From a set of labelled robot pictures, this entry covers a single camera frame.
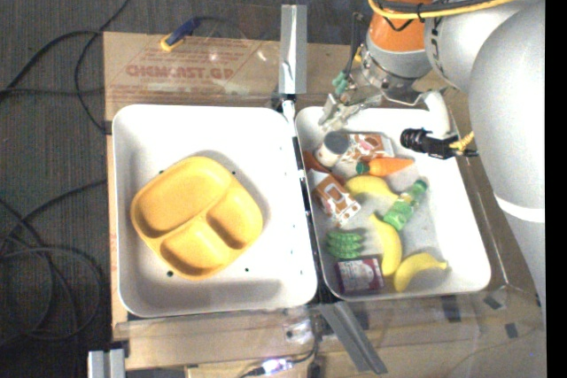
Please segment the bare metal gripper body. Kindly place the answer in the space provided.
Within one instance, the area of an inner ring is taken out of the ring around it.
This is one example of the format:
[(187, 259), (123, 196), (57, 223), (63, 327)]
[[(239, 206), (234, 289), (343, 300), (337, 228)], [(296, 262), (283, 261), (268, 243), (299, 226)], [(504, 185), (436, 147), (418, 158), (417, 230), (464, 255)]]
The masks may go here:
[(350, 52), (345, 68), (332, 81), (328, 107), (362, 107), (383, 101), (415, 105), (423, 94), (414, 85), (430, 70), (431, 63), (424, 50), (356, 47)]

